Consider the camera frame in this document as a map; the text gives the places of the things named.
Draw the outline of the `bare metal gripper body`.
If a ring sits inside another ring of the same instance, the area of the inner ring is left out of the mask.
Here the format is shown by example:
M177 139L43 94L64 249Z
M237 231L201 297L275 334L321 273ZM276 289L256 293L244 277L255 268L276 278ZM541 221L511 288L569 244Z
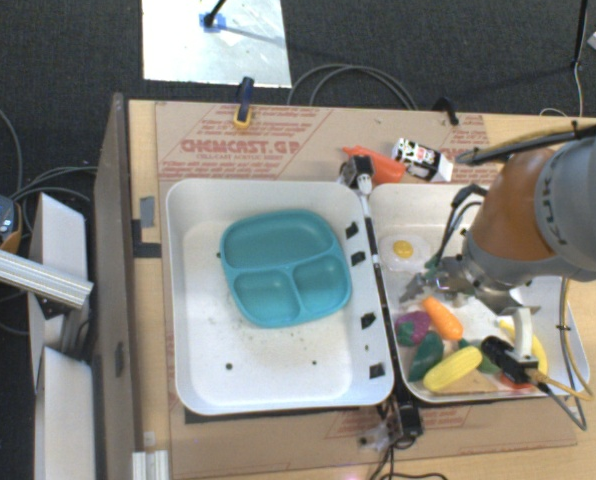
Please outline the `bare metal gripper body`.
M435 277L446 280L451 287L450 298L475 297L494 314L512 314L521 308L535 314L541 309L540 306L526 305L516 299L511 294L513 286L487 275L467 256L442 258L436 267Z

